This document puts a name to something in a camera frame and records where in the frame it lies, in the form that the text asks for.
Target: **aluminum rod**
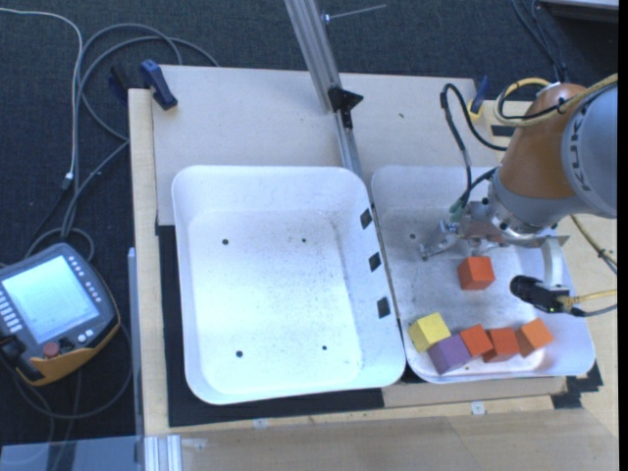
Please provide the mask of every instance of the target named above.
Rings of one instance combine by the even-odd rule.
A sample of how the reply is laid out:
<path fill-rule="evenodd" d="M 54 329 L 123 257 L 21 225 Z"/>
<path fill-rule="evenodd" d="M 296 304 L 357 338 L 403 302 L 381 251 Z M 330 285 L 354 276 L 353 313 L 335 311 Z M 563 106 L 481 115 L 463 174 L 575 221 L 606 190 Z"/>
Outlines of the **aluminum rod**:
<path fill-rule="evenodd" d="M 318 97 L 323 107 L 333 112 L 329 90 L 333 86 L 342 88 L 342 85 L 318 2 L 316 0 L 284 1 Z M 336 116 L 342 163 L 362 179 L 353 130 L 343 126 L 340 113 L 336 113 Z"/>

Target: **white tray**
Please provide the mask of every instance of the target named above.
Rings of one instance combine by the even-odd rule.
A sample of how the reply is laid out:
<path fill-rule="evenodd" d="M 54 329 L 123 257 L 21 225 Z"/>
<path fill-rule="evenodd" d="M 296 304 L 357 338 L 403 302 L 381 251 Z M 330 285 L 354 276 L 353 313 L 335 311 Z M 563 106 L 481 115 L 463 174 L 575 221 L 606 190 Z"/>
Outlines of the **white tray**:
<path fill-rule="evenodd" d="M 488 169 L 474 169 L 473 177 Z M 464 170 L 453 167 L 390 166 L 378 170 L 372 179 L 371 190 L 409 366 L 419 377 L 433 383 L 588 372 L 595 361 L 595 351 L 585 320 L 538 311 L 509 290 L 510 280 L 516 275 L 544 278 L 540 249 L 509 246 L 488 251 L 496 280 L 483 290 L 460 288 L 456 267 L 470 254 L 466 242 L 460 241 L 427 261 L 421 259 L 419 244 L 445 218 L 447 209 L 465 187 Z M 486 191 L 486 182 L 478 185 L 471 199 L 481 199 Z M 563 273 L 567 278 L 563 283 L 571 288 L 566 266 Z M 485 329 L 516 328 L 539 316 L 554 340 L 526 358 L 516 355 L 497 363 L 477 358 L 439 375 L 428 353 L 418 352 L 408 334 L 408 327 L 416 319 L 432 312 L 441 313 L 453 334 L 478 323 Z"/>
<path fill-rule="evenodd" d="M 192 166 L 173 181 L 187 382 L 228 404 L 383 387 L 405 366 L 364 183 Z"/>

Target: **foam block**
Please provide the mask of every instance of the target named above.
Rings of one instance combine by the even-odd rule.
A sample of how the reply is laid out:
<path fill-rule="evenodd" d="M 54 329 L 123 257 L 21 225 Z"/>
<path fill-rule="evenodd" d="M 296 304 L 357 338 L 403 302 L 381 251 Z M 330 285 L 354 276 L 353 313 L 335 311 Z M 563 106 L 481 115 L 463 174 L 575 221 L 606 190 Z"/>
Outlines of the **foam block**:
<path fill-rule="evenodd" d="M 506 361 L 519 353 L 519 344 L 512 328 L 492 328 L 487 330 L 493 349 L 482 354 L 486 363 Z"/>
<path fill-rule="evenodd" d="M 553 340 L 553 335 L 541 318 L 536 318 L 521 326 L 516 332 L 517 343 L 523 357 L 545 347 Z"/>
<path fill-rule="evenodd" d="M 439 340 L 451 337 L 451 332 L 439 312 L 417 319 L 408 328 L 408 334 L 419 352 L 425 352 Z"/>
<path fill-rule="evenodd" d="M 482 325 L 475 325 L 460 332 L 460 337 L 472 358 L 480 357 L 482 354 L 493 349 L 493 343 Z"/>
<path fill-rule="evenodd" d="M 452 335 L 432 345 L 428 354 L 440 375 L 464 366 L 471 354 L 460 335 Z"/>
<path fill-rule="evenodd" d="M 488 256 L 469 256 L 457 267 L 462 289 L 484 289 L 495 280 L 493 264 Z"/>

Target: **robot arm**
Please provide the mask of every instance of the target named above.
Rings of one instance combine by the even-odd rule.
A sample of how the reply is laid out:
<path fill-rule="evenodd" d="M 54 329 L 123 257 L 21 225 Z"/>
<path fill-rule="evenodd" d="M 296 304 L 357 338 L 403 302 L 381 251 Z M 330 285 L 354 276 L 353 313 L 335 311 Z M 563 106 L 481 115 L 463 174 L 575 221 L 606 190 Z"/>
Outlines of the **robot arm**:
<path fill-rule="evenodd" d="M 537 122 L 538 114 L 551 115 Z M 474 254 L 510 244 L 539 247 L 546 280 L 518 276 L 512 292 L 546 312 L 571 310 L 557 300 L 566 292 L 558 263 L 566 237 L 542 233 L 569 215 L 617 217 L 617 81 L 590 94 L 580 85 L 548 85 L 523 120 L 490 173 L 487 197 L 442 220 L 421 256 L 427 260 L 462 239 Z"/>

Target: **black hole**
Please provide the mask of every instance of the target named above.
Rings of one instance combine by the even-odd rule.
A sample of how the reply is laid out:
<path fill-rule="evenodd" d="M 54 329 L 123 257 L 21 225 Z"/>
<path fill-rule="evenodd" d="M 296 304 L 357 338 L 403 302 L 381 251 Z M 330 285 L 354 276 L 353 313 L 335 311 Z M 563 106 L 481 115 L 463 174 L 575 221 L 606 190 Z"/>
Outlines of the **black hole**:
<path fill-rule="evenodd" d="M 382 265 L 382 259 L 380 258 L 380 253 L 375 253 L 371 258 L 369 258 L 369 265 L 371 266 L 371 272 L 377 269 L 380 265 Z"/>
<path fill-rule="evenodd" d="M 511 126 L 491 126 L 493 136 L 511 137 L 514 135 L 515 128 Z"/>
<path fill-rule="evenodd" d="M 364 213 L 360 215 L 360 223 L 362 224 L 362 229 L 366 229 L 371 222 L 373 221 L 373 217 L 371 216 L 371 212 L 368 209 L 364 210 Z"/>
<path fill-rule="evenodd" d="M 377 301 L 377 313 L 380 316 L 380 319 L 385 318 L 391 313 L 391 306 L 389 305 L 389 300 L 386 297 L 380 298 Z"/>

